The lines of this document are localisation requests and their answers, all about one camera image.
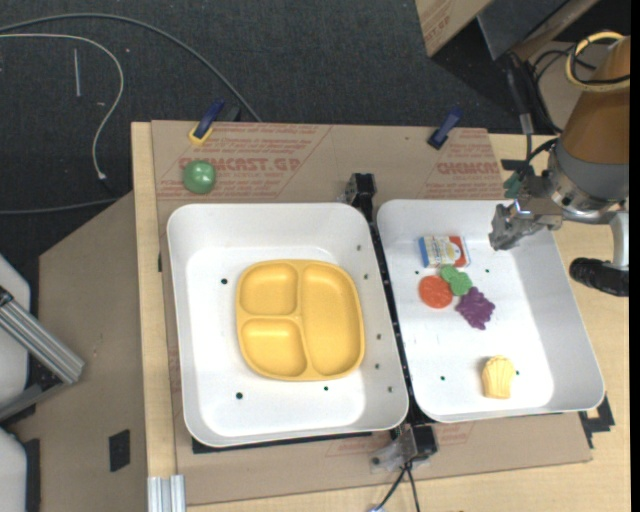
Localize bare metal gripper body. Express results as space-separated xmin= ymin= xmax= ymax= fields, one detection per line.
xmin=514 ymin=175 xmax=627 ymax=232

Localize small blue and white carton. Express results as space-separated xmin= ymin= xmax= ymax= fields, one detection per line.
xmin=417 ymin=234 xmax=472 ymax=269

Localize green toy broccoli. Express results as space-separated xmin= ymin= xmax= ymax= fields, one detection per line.
xmin=439 ymin=264 xmax=474 ymax=297

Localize purple toy grapes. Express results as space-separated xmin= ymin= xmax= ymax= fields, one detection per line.
xmin=454 ymin=285 xmax=497 ymax=332

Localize white plastic tray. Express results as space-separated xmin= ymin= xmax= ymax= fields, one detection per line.
xmin=375 ymin=198 xmax=607 ymax=424
xmin=165 ymin=201 xmax=411 ymax=448

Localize orange toy fruit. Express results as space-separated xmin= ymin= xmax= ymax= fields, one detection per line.
xmin=417 ymin=274 xmax=455 ymax=310

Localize yellow toy biscuit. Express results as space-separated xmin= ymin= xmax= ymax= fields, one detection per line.
xmin=481 ymin=354 xmax=517 ymax=400

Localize yellow divided plate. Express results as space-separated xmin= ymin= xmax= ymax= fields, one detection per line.
xmin=234 ymin=258 xmax=367 ymax=383

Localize brown cardboard board red print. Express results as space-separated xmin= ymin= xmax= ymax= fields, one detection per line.
xmin=149 ymin=119 xmax=594 ymax=506

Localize green round toy fruit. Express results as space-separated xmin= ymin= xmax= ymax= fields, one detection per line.
xmin=181 ymin=159 xmax=218 ymax=196

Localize black cylinder on white bracket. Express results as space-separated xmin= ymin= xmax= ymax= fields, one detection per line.
xmin=568 ymin=209 xmax=631 ymax=298

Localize black block with thin wires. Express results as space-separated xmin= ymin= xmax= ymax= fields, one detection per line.
xmin=369 ymin=423 xmax=439 ymax=474
xmin=343 ymin=171 xmax=377 ymax=222

